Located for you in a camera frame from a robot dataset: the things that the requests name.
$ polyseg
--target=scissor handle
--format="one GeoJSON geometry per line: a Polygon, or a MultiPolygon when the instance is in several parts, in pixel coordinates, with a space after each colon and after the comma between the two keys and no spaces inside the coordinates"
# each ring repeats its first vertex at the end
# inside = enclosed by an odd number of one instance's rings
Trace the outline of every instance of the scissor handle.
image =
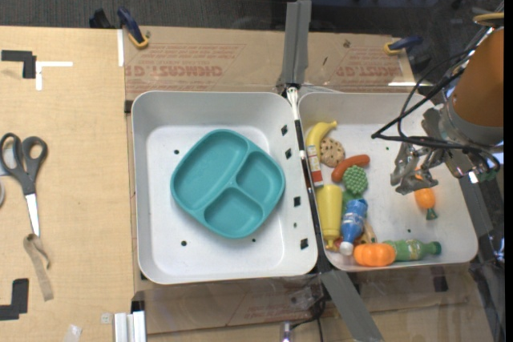
{"type": "Polygon", "coordinates": [[[38,174],[39,166],[46,158],[47,153],[48,147],[39,137],[29,137],[22,143],[22,140],[16,134],[7,133],[2,137],[2,139],[0,139],[0,163],[9,174],[20,182],[24,195],[35,193],[35,177],[38,174]],[[6,163],[4,157],[4,146],[8,139],[13,139],[14,167],[10,167],[9,164],[6,163]],[[37,157],[31,157],[30,151],[37,145],[41,147],[41,152],[37,157]],[[27,168],[26,171],[23,166],[24,159],[27,168]]]}
{"type": "Polygon", "coordinates": [[[7,133],[0,140],[0,163],[9,174],[15,177],[22,184],[23,192],[25,192],[24,181],[29,178],[23,168],[22,140],[16,134],[7,133]],[[4,146],[8,139],[13,139],[14,167],[9,166],[4,156],[6,152],[6,148],[4,146]]]}
{"type": "Polygon", "coordinates": [[[41,167],[42,162],[45,160],[46,155],[48,154],[48,146],[39,137],[27,137],[23,140],[22,152],[23,156],[25,157],[26,172],[35,183],[35,178],[38,176],[39,168],[41,167]],[[30,152],[32,151],[32,148],[36,146],[41,147],[41,152],[37,157],[32,157],[30,152]]]}

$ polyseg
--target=toy sausage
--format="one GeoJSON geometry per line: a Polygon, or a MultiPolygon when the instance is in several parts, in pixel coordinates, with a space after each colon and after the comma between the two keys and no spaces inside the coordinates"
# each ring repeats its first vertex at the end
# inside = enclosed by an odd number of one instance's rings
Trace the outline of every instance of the toy sausage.
{"type": "Polygon", "coordinates": [[[367,154],[354,155],[342,160],[332,171],[331,179],[335,183],[340,183],[345,171],[352,166],[364,167],[370,162],[370,157],[367,154]]]}

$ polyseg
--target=green bottle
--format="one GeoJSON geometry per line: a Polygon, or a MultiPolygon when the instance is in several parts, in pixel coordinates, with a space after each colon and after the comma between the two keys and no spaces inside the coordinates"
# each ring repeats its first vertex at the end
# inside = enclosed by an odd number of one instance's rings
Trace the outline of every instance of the green bottle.
{"type": "Polygon", "coordinates": [[[442,245],[438,241],[423,243],[418,239],[400,239],[398,241],[383,241],[394,247],[395,261],[417,261],[426,255],[439,255],[442,245]]]}

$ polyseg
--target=black cable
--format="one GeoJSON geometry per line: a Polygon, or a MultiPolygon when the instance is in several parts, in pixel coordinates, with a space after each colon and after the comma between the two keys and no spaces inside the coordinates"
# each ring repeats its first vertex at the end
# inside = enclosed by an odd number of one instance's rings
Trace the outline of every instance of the black cable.
{"type": "Polygon", "coordinates": [[[322,335],[321,318],[317,318],[317,326],[319,328],[319,340],[324,342],[324,336],[322,335]]]}
{"type": "MultiPolygon", "coordinates": [[[[408,107],[408,103],[410,102],[411,98],[414,96],[414,93],[416,90],[418,90],[418,88],[420,87],[420,85],[422,84],[422,82],[427,78],[427,76],[432,73],[434,71],[434,69],[440,67],[442,64],[445,64],[446,62],[450,62],[451,60],[453,60],[454,58],[458,58],[462,55],[466,55],[467,58],[463,59],[462,61],[459,61],[457,62],[456,64],[453,65],[453,72],[455,70],[455,68],[459,68],[461,67],[463,64],[465,64],[465,62],[468,61],[468,59],[470,58],[470,53],[473,51],[474,49],[469,49],[469,50],[464,50],[463,52],[461,53],[458,53],[458,54],[455,54],[454,56],[452,57],[449,57],[448,59],[446,60],[443,60],[442,62],[438,63],[436,66],[433,66],[431,69],[429,69],[414,85],[413,89],[410,91],[410,93],[408,94],[408,97],[406,98],[406,101],[404,103],[404,105],[402,106],[402,109],[401,109],[401,113],[400,113],[400,116],[398,118],[398,133],[401,135],[401,136],[405,136],[403,133],[402,133],[402,129],[401,129],[401,120],[404,118],[405,116],[405,111],[406,111],[406,108],[408,107]]],[[[443,87],[447,86],[448,84],[450,84],[451,82],[453,82],[457,77],[459,77],[460,75],[462,75],[464,72],[464,70],[460,70],[459,72],[457,72],[456,74],[452,74],[451,76],[449,76],[448,78],[446,78],[445,80],[442,79],[441,81],[439,81],[437,84],[434,85],[434,87],[430,90],[430,92],[424,96],[424,99],[418,104],[417,107],[420,107],[422,104],[424,104],[427,100],[430,100],[431,98],[433,98],[440,90],[443,89],[443,87]]]]}
{"type": "Polygon", "coordinates": [[[322,335],[322,328],[321,328],[321,316],[324,313],[325,308],[326,308],[326,297],[324,296],[324,297],[320,298],[310,308],[310,311],[312,312],[312,317],[309,320],[304,320],[302,322],[299,322],[298,324],[294,324],[290,327],[290,329],[293,330],[302,324],[307,324],[308,322],[314,322],[316,320],[317,326],[319,327],[319,339],[321,342],[323,342],[324,338],[322,335]]]}
{"type": "Polygon", "coordinates": [[[376,131],[375,133],[373,133],[371,135],[371,138],[372,139],[376,139],[376,138],[379,138],[379,139],[384,139],[384,140],[388,140],[388,141],[398,141],[398,142],[401,142],[401,143],[410,143],[410,144],[414,144],[414,145],[418,145],[418,146],[423,146],[423,147],[429,147],[429,148],[434,148],[434,149],[442,149],[442,150],[450,150],[450,149],[453,149],[453,150],[462,150],[464,154],[467,154],[467,153],[471,153],[477,157],[479,157],[479,159],[481,160],[482,163],[484,163],[487,167],[487,171],[490,170],[490,166],[488,165],[488,162],[486,161],[486,159],[489,159],[493,164],[494,164],[494,169],[495,170],[498,170],[500,168],[500,162],[496,159],[496,157],[494,157],[493,155],[490,155],[488,152],[480,149],[480,148],[477,148],[477,147],[472,147],[470,145],[466,145],[466,144],[457,144],[457,143],[450,143],[446,140],[440,140],[440,139],[435,139],[433,137],[430,137],[430,136],[407,136],[404,134],[404,132],[402,131],[402,119],[404,119],[407,115],[409,115],[410,113],[412,113],[413,111],[417,110],[422,104],[424,104],[426,101],[432,99],[440,90],[442,90],[445,86],[449,85],[451,82],[453,82],[457,77],[459,77],[460,75],[463,74],[463,72],[465,71],[464,69],[462,69],[462,66],[468,62],[468,60],[470,59],[471,57],[471,53],[475,50],[475,47],[473,48],[470,48],[468,50],[464,50],[458,54],[455,54],[454,56],[451,56],[449,57],[448,59],[446,60],[443,60],[442,62],[438,63],[437,65],[433,66],[431,69],[429,69],[414,85],[414,87],[412,88],[412,90],[410,91],[410,93],[408,94],[408,96],[406,97],[406,101],[404,102],[403,106],[402,106],[402,109],[399,113],[399,116],[396,117],[394,120],[392,120],[391,122],[387,123],[385,126],[383,126],[382,128],[380,128],[378,131],[376,131]],[[455,59],[455,58],[461,58],[462,56],[465,56],[465,58],[463,60],[460,60],[458,61],[457,63],[455,63],[453,66],[452,66],[452,70],[450,71],[452,74],[449,75],[448,77],[446,78],[442,78],[442,80],[440,80],[437,84],[435,84],[433,86],[433,88],[429,91],[429,93],[427,93],[423,99],[421,99],[419,102],[417,102],[416,104],[414,104],[412,107],[410,107],[409,109],[406,109],[408,107],[408,104],[410,102],[410,100],[412,99],[415,91],[420,87],[420,85],[422,84],[422,81],[424,81],[424,79],[426,79],[426,77],[433,72],[434,69],[440,67],[442,64],[445,64],[447,62],[450,62],[451,60],[455,59]],[[390,127],[392,127],[395,123],[397,123],[398,125],[398,134],[399,136],[398,137],[393,137],[393,136],[386,136],[383,134],[383,131],[386,131],[388,130],[390,127]]]}
{"type": "Polygon", "coordinates": [[[375,133],[373,133],[370,137],[372,139],[376,139],[376,138],[381,138],[380,134],[383,132],[383,131],[386,131],[388,130],[389,128],[391,128],[395,123],[399,122],[400,120],[404,119],[409,113],[411,113],[412,111],[416,110],[417,108],[419,108],[422,104],[424,104],[427,100],[431,99],[431,97],[433,97],[436,93],[434,93],[433,91],[431,91],[427,96],[424,97],[424,99],[422,99],[421,101],[419,101],[418,103],[416,103],[414,106],[412,106],[410,109],[406,110],[406,107],[408,105],[408,103],[410,102],[411,98],[413,97],[414,95],[414,92],[418,89],[418,87],[420,86],[420,84],[422,83],[422,81],[427,77],[427,75],[429,75],[434,69],[440,67],[442,64],[445,64],[447,62],[449,62],[450,60],[452,60],[453,58],[455,57],[459,57],[463,54],[465,54],[466,52],[462,52],[462,53],[459,53],[459,54],[456,54],[455,56],[452,56],[440,63],[438,63],[436,66],[432,67],[431,69],[429,69],[425,75],[422,76],[421,79],[419,79],[416,83],[415,83],[415,86],[414,88],[412,89],[412,91],[408,94],[408,97],[406,99],[406,102],[405,104],[403,105],[402,109],[401,109],[401,113],[398,117],[396,117],[395,119],[393,119],[391,122],[387,123],[385,126],[383,126],[382,128],[380,128],[378,131],[376,131],[375,133]]]}

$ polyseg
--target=toy orange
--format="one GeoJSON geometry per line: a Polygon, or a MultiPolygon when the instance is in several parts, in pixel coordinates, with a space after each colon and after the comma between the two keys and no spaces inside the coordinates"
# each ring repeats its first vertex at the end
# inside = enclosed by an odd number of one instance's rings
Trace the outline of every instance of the toy orange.
{"type": "Polygon", "coordinates": [[[364,267],[385,267],[394,262],[395,250],[387,243],[363,243],[354,248],[353,256],[364,267]]]}

